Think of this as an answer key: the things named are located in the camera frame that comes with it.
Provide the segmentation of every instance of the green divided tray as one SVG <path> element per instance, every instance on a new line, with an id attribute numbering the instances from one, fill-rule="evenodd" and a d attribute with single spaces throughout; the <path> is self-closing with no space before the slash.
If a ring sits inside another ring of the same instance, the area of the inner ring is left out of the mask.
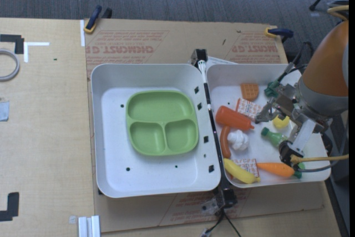
<path id="1" fill-rule="evenodd" d="M 132 146 L 145 155 L 186 153 L 199 140 L 195 108 L 184 93 L 175 90 L 132 95 L 126 104 L 126 122 Z"/>

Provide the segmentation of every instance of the table top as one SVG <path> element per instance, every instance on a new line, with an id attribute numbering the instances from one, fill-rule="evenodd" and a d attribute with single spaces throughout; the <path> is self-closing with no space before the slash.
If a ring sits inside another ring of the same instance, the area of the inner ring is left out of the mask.
<path id="1" fill-rule="evenodd" d="M 18 55 L 18 75 L 0 82 L 0 97 L 10 104 L 8 121 L 0 122 L 0 211 L 6 209 L 8 193 L 19 192 L 19 214 L 12 221 L 0 222 L 1 235 L 76 236 L 77 217 L 95 215 L 87 64 L 80 21 L 1 18 L 0 34 L 20 34 L 33 44 L 28 47 L 28 62 Z M 9 43 L 1 44 L 0 48 L 12 48 Z M 0 56 L 0 72 L 2 66 L 12 64 Z M 320 209 L 232 222 L 242 236 L 340 236 L 325 184 L 317 184 L 323 200 Z M 199 236 L 214 223 L 105 236 Z M 224 220 L 212 235 L 236 233 Z"/>

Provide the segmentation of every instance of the cardboard sheet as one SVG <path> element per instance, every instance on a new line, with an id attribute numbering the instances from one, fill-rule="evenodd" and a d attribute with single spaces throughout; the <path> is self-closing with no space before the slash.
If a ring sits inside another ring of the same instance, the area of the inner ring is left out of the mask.
<path id="1" fill-rule="evenodd" d="M 92 70 L 102 63 L 187 63 L 195 49 L 206 49 L 208 56 L 234 63 L 287 63 L 281 39 L 264 35 L 267 27 L 275 26 L 100 19 L 94 33 L 85 35 L 94 205 L 103 233 L 199 223 L 216 217 L 201 213 L 201 204 L 213 197 L 211 192 L 122 199 L 99 194 L 90 93 Z M 323 203 L 317 183 L 234 191 L 238 203 L 227 211 L 232 219 L 319 209 Z"/>

